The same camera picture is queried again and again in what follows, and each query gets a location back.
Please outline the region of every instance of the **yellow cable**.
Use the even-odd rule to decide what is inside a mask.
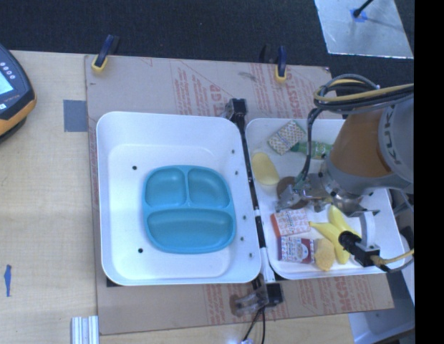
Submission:
[[[370,259],[372,259],[373,263],[377,267],[379,267],[381,265],[390,264],[391,262],[396,262],[396,261],[398,261],[400,259],[404,259],[404,258],[406,258],[406,257],[408,257],[410,255],[413,255],[414,253],[415,253],[415,249],[411,249],[410,251],[408,251],[408,252],[406,252],[404,254],[401,254],[400,256],[393,257],[392,259],[383,259],[382,257],[376,256],[376,255],[371,256]]]
[[[356,80],[336,80],[335,83],[333,83],[333,85],[337,84],[338,82],[357,82]],[[332,91],[332,86],[331,85],[329,87],[329,92]],[[384,89],[376,89],[376,90],[368,90],[366,92],[362,92],[362,93],[357,93],[355,95],[341,95],[338,97],[325,97],[322,95],[319,95],[319,92],[321,91],[321,88],[319,88],[316,92],[314,92],[314,98],[316,100],[323,100],[326,102],[334,102],[334,101],[339,101],[339,100],[358,100],[360,98],[365,98],[365,97],[374,97],[376,95],[382,95],[385,93],[391,93],[391,92],[395,92],[396,90],[402,90],[405,88],[409,88],[409,87],[413,87],[414,84],[405,84],[405,85],[396,85],[394,87],[388,87],[388,88],[384,88]]]

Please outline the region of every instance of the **clamp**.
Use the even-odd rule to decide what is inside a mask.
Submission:
[[[278,48],[278,62],[276,63],[276,68],[274,70],[274,77],[276,81],[283,83],[287,79],[286,72],[286,49],[284,46],[279,46]]]
[[[103,71],[107,64],[107,56],[117,49],[119,37],[109,34],[102,44],[100,53],[95,56],[92,62],[92,69],[97,72]]]

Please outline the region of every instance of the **handheld device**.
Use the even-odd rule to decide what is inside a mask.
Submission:
[[[24,124],[36,102],[36,95],[23,67],[0,44],[0,142]]]

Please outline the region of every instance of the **wooden table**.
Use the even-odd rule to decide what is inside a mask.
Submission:
[[[12,53],[34,86],[37,106],[0,144],[0,343],[68,344],[71,318],[97,314],[88,137],[65,132],[63,112],[64,100],[86,100],[84,55]],[[108,335],[100,343],[235,344],[248,327]],[[261,321],[250,337],[260,343]],[[267,321],[265,342],[353,339],[347,315],[333,315]]]

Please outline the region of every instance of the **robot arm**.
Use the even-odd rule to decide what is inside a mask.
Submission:
[[[326,98],[330,91],[351,90],[354,94]],[[362,266],[374,265],[380,254],[371,241],[372,215],[361,200],[378,188],[413,194],[413,84],[381,90],[358,75],[336,77],[314,95],[308,117],[308,154],[295,184],[279,195],[276,210],[312,204],[316,211],[332,203],[347,216],[358,216],[362,238],[342,234],[340,244]],[[308,173],[312,124],[323,110],[346,120],[318,173]]]

